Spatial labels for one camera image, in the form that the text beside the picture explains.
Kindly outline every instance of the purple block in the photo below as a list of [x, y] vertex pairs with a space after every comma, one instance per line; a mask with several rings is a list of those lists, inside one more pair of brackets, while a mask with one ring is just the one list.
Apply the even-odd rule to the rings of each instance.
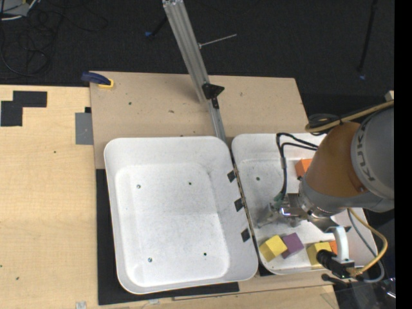
[[299, 252], [301, 249], [304, 249], [304, 245], [302, 244], [296, 232], [282, 237], [282, 240], [288, 248], [282, 253], [284, 259], [291, 256], [292, 254]]

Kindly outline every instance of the black bracket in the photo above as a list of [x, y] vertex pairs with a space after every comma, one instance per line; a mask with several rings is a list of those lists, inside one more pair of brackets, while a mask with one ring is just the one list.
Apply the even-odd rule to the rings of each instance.
[[206, 99], [212, 100], [213, 107], [215, 109], [219, 109], [218, 96], [225, 88], [222, 86], [207, 83], [203, 84], [201, 88], [203, 89], [203, 93], [205, 94]]

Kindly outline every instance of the wooden table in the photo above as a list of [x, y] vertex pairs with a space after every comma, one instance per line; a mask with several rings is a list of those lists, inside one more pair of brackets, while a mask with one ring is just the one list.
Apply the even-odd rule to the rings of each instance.
[[[136, 77], [111, 76], [117, 84]], [[187, 81], [175, 75], [155, 78], [164, 77]], [[236, 90], [248, 95], [242, 80], [230, 78]], [[277, 83], [272, 92], [282, 102], [277, 109], [287, 107], [288, 97], [299, 97], [293, 79], [260, 83], [266, 86], [267, 81]], [[259, 87], [259, 79], [254, 84]], [[46, 108], [23, 108], [23, 126], [0, 127], [0, 306], [74, 309], [85, 301], [87, 309], [149, 307], [148, 301], [98, 305], [96, 157], [92, 145], [75, 143], [75, 113], [90, 107], [90, 88], [0, 86], [0, 100], [12, 100], [13, 91], [47, 91], [48, 101]], [[299, 100], [291, 104], [301, 106], [293, 113], [302, 116]], [[92, 105], [93, 130], [99, 123], [96, 106]], [[262, 120], [264, 113], [259, 112]], [[231, 123], [237, 127], [236, 119]], [[336, 304], [336, 298], [332, 286], [321, 280], [323, 272], [257, 274], [240, 282], [236, 294], [159, 299], [156, 308], [331, 308], [329, 303]]]

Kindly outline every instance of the white tray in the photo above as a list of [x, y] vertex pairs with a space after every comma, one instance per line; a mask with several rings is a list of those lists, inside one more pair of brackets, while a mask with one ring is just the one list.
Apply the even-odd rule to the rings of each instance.
[[[324, 136], [313, 136], [308, 133], [293, 134], [297, 138], [319, 145]], [[281, 143], [294, 142], [286, 136], [281, 137]], [[242, 134], [238, 135], [232, 142], [232, 152], [238, 168], [240, 182], [245, 194], [245, 201], [257, 245], [276, 234], [286, 236], [296, 232], [307, 247], [312, 243], [320, 241], [334, 240], [333, 234], [325, 234], [310, 222], [302, 221], [297, 227], [291, 227], [287, 223], [276, 221], [258, 228], [258, 219], [262, 216], [265, 208], [275, 195], [281, 190], [283, 185], [283, 170], [279, 161], [280, 154], [276, 146], [276, 134]], [[285, 156], [287, 161], [288, 183], [287, 192], [297, 193], [299, 180], [297, 179], [295, 164], [302, 158], [312, 158], [315, 151], [285, 146]], [[354, 211], [366, 221], [362, 209]], [[332, 217], [339, 225], [351, 225], [346, 211]], [[376, 244], [372, 233], [359, 222], [358, 229], [370, 245], [376, 251]], [[347, 233], [349, 243], [350, 258], [355, 260], [357, 266], [363, 267], [371, 259], [372, 254], [366, 248], [354, 228]], [[268, 262], [259, 253], [259, 259], [267, 270], [274, 274], [293, 274], [297, 272], [308, 272], [312, 270], [308, 254], [305, 249], [293, 256], [283, 259], [282, 255], [275, 257]]]
[[104, 151], [117, 274], [134, 294], [246, 280], [258, 268], [227, 145], [118, 138]]

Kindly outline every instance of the plywood surface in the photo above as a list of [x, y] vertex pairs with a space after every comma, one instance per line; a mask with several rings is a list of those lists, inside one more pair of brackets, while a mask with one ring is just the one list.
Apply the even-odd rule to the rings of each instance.
[[[24, 108], [22, 127], [0, 127], [0, 306], [148, 307], [97, 303], [93, 146], [75, 144], [75, 114], [90, 106], [89, 88], [0, 86], [0, 99], [12, 100], [13, 90], [47, 91], [48, 106]], [[323, 295], [333, 299], [333, 288], [320, 275], [256, 276], [238, 294], [167, 298], [156, 307], [329, 308]]]
[[[95, 71], [112, 89], [90, 84], [96, 168], [106, 144], [118, 137], [214, 135], [189, 75]], [[308, 120], [291, 78], [210, 76], [223, 86], [220, 113], [228, 144], [239, 134], [302, 133]]]

